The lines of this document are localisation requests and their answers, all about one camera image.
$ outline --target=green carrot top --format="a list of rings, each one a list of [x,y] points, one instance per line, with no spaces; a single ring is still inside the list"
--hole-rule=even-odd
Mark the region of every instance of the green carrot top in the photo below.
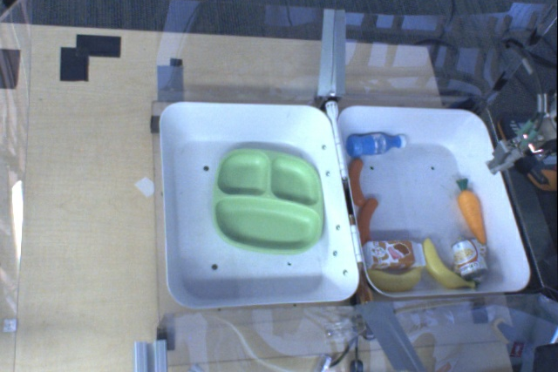
[[[461,191],[465,191],[467,189],[467,184],[469,183],[468,179],[460,179],[457,180],[457,185]]]

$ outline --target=green plate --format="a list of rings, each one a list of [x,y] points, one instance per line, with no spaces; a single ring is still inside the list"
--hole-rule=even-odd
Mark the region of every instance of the green plate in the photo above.
[[[268,254],[297,254],[320,239],[322,185],[316,169],[282,152],[238,149],[219,164],[214,223],[228,243]]]

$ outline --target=white tray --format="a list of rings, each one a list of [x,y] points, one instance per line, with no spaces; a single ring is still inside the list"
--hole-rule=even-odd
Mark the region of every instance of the white tray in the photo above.
[[[500,173],[492,175],[486,165],[493,147],[480,118],[461,110],[354,106],[342,111],[339,128],[343,142],[352,133],[407,137],[403,149],[363,157],[363,193],[379,204],[371,219],[375,240],[430,237],[450,267],[452,244],[461,235],[473,237],[459,211],[456,180],[467,177],[480,198],[487,232],[485,280],[474,290],[449,290],[424,271],[412,291],[391,296],[505,293],[528,284],[530,268],[503,178]],[[350,157],[345,157],[348,164]]]
[[[374,239],[430,237],[451,266],[453,242],[460,235],[472,237],[458,209],[455,181],[469,178],[483,206],[489,274],[478,288],[448,290],[424,271],[412,291],[388,296],[480,295],[514,292],[527,285],[527,256],[503,179],[486,166],[493,148],[478,117],[456,110],[354,106],[341,113],[338,127],[343,142],[352,133],[407,136],[403,149],[364,157],[361,185],[365,195],[379,202],[371,220]],[[160,144],[167,285],[180,305],[341,301],[355,292],[355,248],[331,123],[323,112],[302,105],[177,103],[161,115]],[[285,151],[317,169],[324,230],[307,252],[247,251],[228,244],[215,231],[214,175],[221,158],[241,147]],[[346,165],[349,161],[345,154]]]
[[[300,105],[177,103],[161,115],[160,143],[167,283],[179,304],[221,308],[341,301],[354,293],[357,263],[325,114]],[[217,234],[211,211],[214,175],[223,155],[240,147],[285,151],[317,169],[324,229],[310,250],[257,253]]]

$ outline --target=food can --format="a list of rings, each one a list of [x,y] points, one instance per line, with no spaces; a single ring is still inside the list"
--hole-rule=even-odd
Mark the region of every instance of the food can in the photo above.
[[[452,245],[453,269],[466,281],[481,282],[488,272],[487,247],[476,239],[458,240]]]

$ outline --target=yellow banana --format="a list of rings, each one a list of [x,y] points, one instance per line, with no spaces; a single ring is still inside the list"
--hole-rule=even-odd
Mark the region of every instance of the yellow banana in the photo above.
[[[420,281],[422,267],[412,268],[401,274],[386,273],[383,270],[368,270],[368,276],[376,287],[385,292],[406,292]]]
[[[439,258],[436,247],[430,239],[425,239],[422,243],[425,251],[426,271],[446,288],[475,288],[473,281],[465,281],[461,276],[450,270]]]

